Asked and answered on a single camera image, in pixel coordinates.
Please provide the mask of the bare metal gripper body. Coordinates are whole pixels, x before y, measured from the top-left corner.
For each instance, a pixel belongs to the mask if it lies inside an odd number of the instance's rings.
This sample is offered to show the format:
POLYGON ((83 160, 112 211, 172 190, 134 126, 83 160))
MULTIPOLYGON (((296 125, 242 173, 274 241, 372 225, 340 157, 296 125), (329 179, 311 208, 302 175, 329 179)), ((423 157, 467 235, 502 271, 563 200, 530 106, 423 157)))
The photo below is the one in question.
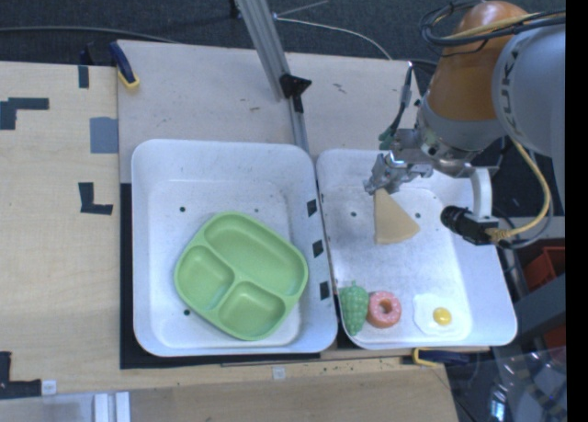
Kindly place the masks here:
POLYGON ((407 165, 430 165, 450 177, 467 177, 478 151, 446 143, 430 129, 398 129, 390 150, 396 161, 407 165))

